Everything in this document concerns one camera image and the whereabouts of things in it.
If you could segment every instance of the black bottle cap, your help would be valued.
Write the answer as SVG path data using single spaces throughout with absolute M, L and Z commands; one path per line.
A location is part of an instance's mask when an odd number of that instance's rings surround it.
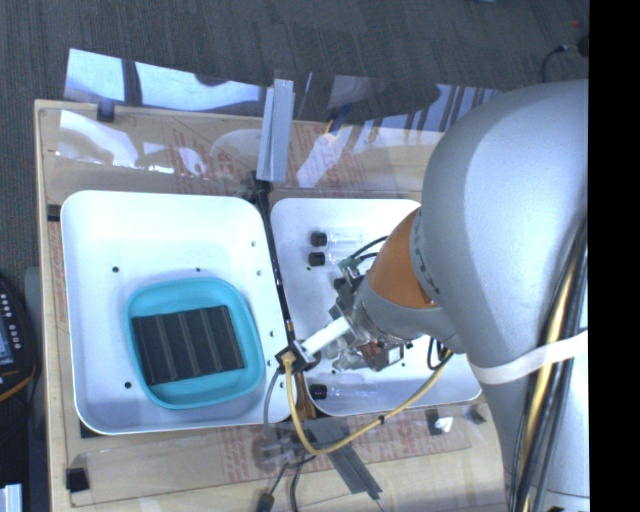
M 311 384 L 309 394 L 314 400 L 324 400 L 327 398 L 327 386 L 324 384 Z
M 320 231 L 314 231 L 311 233 L 311 245 L 314 247 L 324 247 L 327 245 L 327 234 Z
M 310 252 L 309 253 L 309 265 L 312 267 L 321 267 L 326 263 L 327 259 L 323 252 Z

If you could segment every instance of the yellow cable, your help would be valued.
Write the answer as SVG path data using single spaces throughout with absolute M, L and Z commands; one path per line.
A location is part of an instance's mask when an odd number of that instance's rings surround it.
M 327 453 L 331 453 L 336 450 L 339 450 L 340 448 L 342 448 L 343 446 L 346 446 L 357 437 L 361 436 L 362 434 L 365 434 L 366 432 L 369 432 L 369 430 L 371 430 L 372 428 L 377 427 L 381 423 L 384 423 L 384 421 L 402 412 L 407 407 L 409 407 L 410 405 L 418 401 L 422 397 L 422 395 L 424 395 L 427 391 L 429 391 L 429 389 L 431 389 L 431 387 L 436 383 L 436 381 L 440 377 L 440 374 L 442 373 L 442 370 L 444 369 L 444 362 L 446 362 L 449 357 L 450 356 L 448 356 L 443 361 L 443 364 L 441 364 L 431 374 L 427 382 L 425 382 L 418 389 L 418 391 L 416 391 L 413 395 L 411 395 L 403 404 L 399 405 L 392 411 L 389 411 L 388 413 L 382 415 L 381 417 L 375 419 L 374 421 L 372 421 L 368 425 L 365 425 L 364 427 L 362 427 L 360 430 L 357 430 L 353 434 L 348 435 L 341 441 L 338 441 L 337 443 L 327 448 L 322 448 L 318 450 L 311 445 L 311 443 L 309 442 L 309 439 L 305 435 L 304 429 L 302 427 L 302 422 L 300 421 L 300 418 L 298 417 L 298 412 L 296 411 L 296 404 L 293 399 L 293 382 L 292 382 L 292 371 L 291 371 L 291 365 L 293 364 L 296 358 L 293 355 L 293 353 L 291 352 L 286 353 L 285 355 L 282 356 L 282 363 L 284 364 L 284 371 L 285 371 L 286 382 L 287 382 L 287 399 L 289 401 L 289 409 L 291 409 L 291 419 L 293 420 L 293 425 L 296 429 L 296 433 L 298 434 L 298 437 L 300 438 L 300 442 L 306 448 L 306 450 L 312 455 L 325 455 Z

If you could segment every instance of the black device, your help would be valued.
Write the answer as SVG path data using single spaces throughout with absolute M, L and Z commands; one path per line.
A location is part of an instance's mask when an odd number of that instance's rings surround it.
M 22 303 L 0 278 L 0 402 L 36 373 L 35 341 Z

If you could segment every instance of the white strap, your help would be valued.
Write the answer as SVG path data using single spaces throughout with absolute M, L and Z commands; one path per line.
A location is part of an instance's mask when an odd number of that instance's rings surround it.
M 482 384 L 505 384 L 529 375 L 548 364 L 577 356 L 587 350 L 589 331 L 538 347 L 518 359 L 493 368 L 480 368 L 469 361 L 473 374 Z

